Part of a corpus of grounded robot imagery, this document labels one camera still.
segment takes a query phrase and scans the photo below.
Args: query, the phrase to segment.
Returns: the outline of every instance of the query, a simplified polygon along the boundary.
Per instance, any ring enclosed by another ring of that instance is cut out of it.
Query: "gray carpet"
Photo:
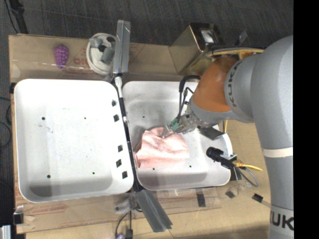
[[[131,42],[169,45],[190,22],[215,23],[225,41],[246,29],[251,45],[267,46],[293,34],[294,0],[20,0],[30,34],[89,38],[132,24]],[[15,34],[0,0],[0,96],[9,97],[8,35]],[[0,100],[5,123],[8,102]],[[0,140],[8,139],[0,125]],[[0,149],[0,180],[13,186],[11,146]],[[0,226],[11,222],[12,195],[0,183]]]

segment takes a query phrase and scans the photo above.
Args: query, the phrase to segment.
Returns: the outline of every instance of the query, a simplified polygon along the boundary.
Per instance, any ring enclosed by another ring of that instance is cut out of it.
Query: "coiled white cable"
[[[94,37],[103,40],[102,45],[105,47],[111,47],[111,43],[107,40],[107,37],[112,37],[114,40],[116,39],[115,36],[105,33],[97,33],[92,36],[92,38]],[[91,69],[97,74],[111,76],[113,72],[113,63],[110,65],[103,63],[101,61],[102,55],[103,52],[101,52],[98,48],[91,47],[90,42],[88,43],[86,48],[86,58]]]

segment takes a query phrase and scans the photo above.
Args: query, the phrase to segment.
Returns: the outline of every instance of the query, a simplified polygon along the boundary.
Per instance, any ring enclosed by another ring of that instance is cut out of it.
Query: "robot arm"
[[[242,60],[220,57],[205,71],[177,125],[163,137],[223,120],[255,122],[271,187],[269,239],[294,238],[293,36]]]

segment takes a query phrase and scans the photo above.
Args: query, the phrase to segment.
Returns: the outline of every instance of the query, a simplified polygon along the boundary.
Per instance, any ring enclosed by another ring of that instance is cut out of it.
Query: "pink cloth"
[[[180,134],[162,138],[163,127],[146,130],[135,148],[139,168],[171,166],[189,158],[187,144]]]

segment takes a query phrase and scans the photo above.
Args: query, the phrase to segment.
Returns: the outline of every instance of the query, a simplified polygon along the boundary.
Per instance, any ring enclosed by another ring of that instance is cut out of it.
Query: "purple grapes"
[[[55,56],[55,64],[62,69],[65,67],[66,62],[69,58],[69,49],[64,46],[63,44],[55,47],[54,49],[54,56]]]

